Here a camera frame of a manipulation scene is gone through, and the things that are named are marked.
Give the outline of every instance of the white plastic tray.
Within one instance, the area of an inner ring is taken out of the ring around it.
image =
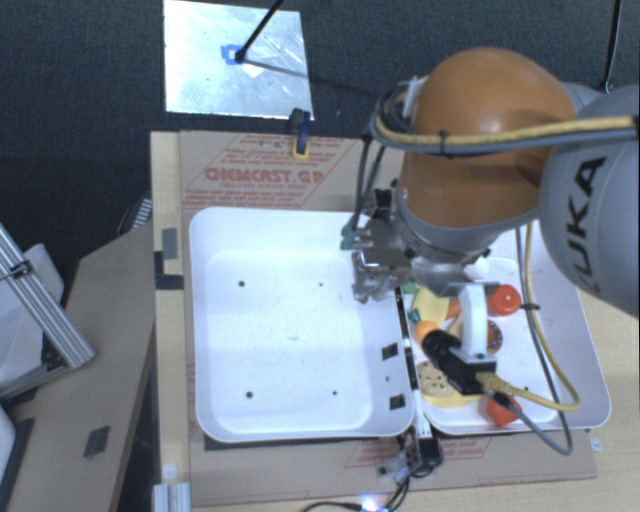
[[[611,401],[591,340],[575,286],[558,271],[551,261],[539,232],[534,231],[532,275],[536,303],[541,306],[539,316],[554,356],[578,391],[582,405],[577,412],[566,415],[571,428],[595,428],[607,421]],[[514,286],[520,293],[517,252],[514,232],[505,233],[491,247],[488,282]],[[498,374],[511,384],[551,399],[542,364],[533,345],[524,311],[507,317],[490,316],[502,331],[504,342],[496,354]],[[425,360],[414,347],[416,363]],[[560,400],[570,402],[566,389],[553,371],[553,383]],[[434,407],[423,401],[426,418],[440,431],[450,435],[499,434],[527,431],[521,421],[496,427],[485,415],[486,398],[458,408]],[[528,400],[519,403],[538,426],[544,430],[562,428],[558,414]]]
[[[209,436],[378,437],[411,423],[395,301],[352,297],[339,249],[349,217],[209,208],[191,221],[196,413]]]

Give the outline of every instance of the small black square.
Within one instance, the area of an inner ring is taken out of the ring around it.
[[[406,405],[407,403],[405,402],[404,395],[392,396],[389,399],[389,410],[391,411],[394,409],[400,409]]]
[[[382,360],[386,361],[390,357],[398,355],[398,344],[388,345],[382,349]]]
[[[107,440],[109,439],[109,431],[111,427],[102,427],[92,430],[87,439],[87,446],[84,449],[85,457],[93,457],[98,453],[102,453],[107,448]]]

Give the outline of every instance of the cookie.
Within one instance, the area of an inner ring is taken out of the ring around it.
[[[447,382],[447,376],[433,366],[431,361],[420,363],[417,370],[422,398],[434,407],[453,409],[482,398],[482,395],[461,395]]]
[[[453,321],[447,332],[458,339],[462,339],[462,315]],[[497,353],[502,347],[503,341],[504,338],[500,327],[493,320],[489,320],[487,324],[487,352],[490,354]]]

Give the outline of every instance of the black wire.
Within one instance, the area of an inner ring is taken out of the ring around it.
[[[411,476],[413,478],[417,478],[418,480],[420,480],[421,478],[427,478],[431,473],[433,473],[433,469],[432,467],[427,467],[427,468],[418,468],[416,471],[414,471]]]
[[[351,230],[355,231],[358,229],[358,220],[360,220],[360,213],[364,208],[364,201],[366,198],[363,198],[362,187],[364,186],[364,175],[367,169],[367,158],[369,156],[369,149],[371,148],[371,137],[364,135],[362,137],[362,141],[364,145],[362,146],[362,153],[360,154],[360,165],[358,166],[358,182],[356,184],[356,205],[353,209],[353,217],[351,219]]]
[[[359,503],[349,503],[349,502],[340,502],[340,501],[316,501],[315,503],[312,503],[308,507],[302,509],[301,512],[309,512],[309,510],[313,510],[314,508],[320,508],[320,507],[343,508],[346,510],[355,510],[358,512],[362,510],[362,505],[360,505]]]
[[[401,106],[398,103],[398,97],[406,92],[407,89],[408,86],[406,84],[397,84],[393,89],[382,94],[376,102],[376,113],[386,126],[396,132],[412,133],[407,120],[398,112],[398,108]]]
[[[369,148],[366,144],[367,143],[365,142],[365,148],[368,153]],[[362,181],[364,181],[364,172],[362,171],[362,169],[366,167],[366,155],[364,154],[365,148],[363,148],[362,150],[363,156],[360,159],[360,170],[358,171],[359,186],[361,185],[361,182],[360,182],[361,172],[362,172]],[[361,194],[358,194],[358,197],[356,198],[356,209],[353,212],[353,218],[351,220],[351,229],[353,231],[355,231],[358,228],[358,221],[360,220],[360,215],[362,214],[362,210],[364,210],[364,205],[367,201],[367,198],[371,194],[371,190],[373,189],[373,185],[375,184],[376,177],[378,176],[378,170],[380,169],[380,163],[382,162],[384,151],[385,151],[385,147],[380,146],[380,149],[378,150],[378,154],[376,155],[376,158],[373,161],[373,164],[371,165],[371,170],[369,171],[369,176],[367,178],[367,185],[364,191],[362,191]]]
[[[542,429],[531,420],[531,418],[529,418],[525,413],[523,413],[520,409],[518,409],[512,403],[509,403],[507,408],[511,412],[513,412],[516,416],[518,416],[518,418],[520,418],[550,448],[553,448],[560,455],[571,455],[571,453],[573,452],[573,443],[571,441],[570,435],[567,437],[567,447],[563,448],[558,443],[556,443],[553,439],[551,439],[545,432],[543,432]]]
[[[604,79],[602,80],[602,90],[609,92],[611,84],[611,69],[618,48],[618,34],[620,32],[620,12],[622,10],[622,0],[615,0],[613,5],[613,15],[611,17],[611,31],[609,32],[609,47],[607,49],[607,63],[604,68]]]
[[[393,512],[400,508],[400,505],[404,503],[407,494],[409,494],[409,482],[411,481],[411,475],[405,477],[402,483],[396,489],[396,492],[393,496],[383,505],[384,508],[389,510],[389,512]]]
[[[524,303],[525,304],[531,304],[531,297],[529,297],[529,290],[527,289],[527,285],[526,285],[526,270],[525,270],[525,262],[524,262],[524,252],[522,250],[522,236],[520,234],[520,228],[516,228],[516,249],[517,249],[517,253],[518,253],[518,269],[519,269],[519,273],[520,273],[520,284],[522,285],[522,296],[524,298]],[[553,379],[551,378],[551,373],[549,372],[549,367],[547,366],[546,362],[545,362],[545,357],[544,357],[544,352],[542,350],[542,344],[540,343],[540,338],[538,337],[538,332],[535,329],[535,325],[533,322],[533,312],[531,309],[526,309],[525,308],[525,314],[527,317],[527,324],[529,326],[529,332],[531,333],[531,338],[533,339],[533,346],[536,349],[536,352],[538,353],[538,359],[540,359],[540,363],[542,364],[542,369],[544,370],[544,375],[545,378],[547,379],[547,383],[549,384],[549,388],[551,389],[551,396],[553,397],[553,400],[556,402],[560,402],[560,398],[558,397],[558,391],[556,390],[556,386],[553,383]],[[558,451],[559,453],[562,453],[563,455],[569,455],[571,454],[571,452],[573,452],[573,439],[571,438],[571,432],[569,431],[569,425],[567,424],[567,418],[565,417],[564,413],[562,411],[558,412],[558,416],[560,417],[560,423],[562,424],[562,431],[564,432],[564,436],[567,440],[567,448],[561,448]],[[529,428],[531,428],[531,430],[533,430],[534,432],[536,432],[536,430],[534,428],[531,427],[531,425],[529,423],[527,423],[527,421],[523,418],[520,418],[524,423],[527,424],[527,426],[529,426]]]

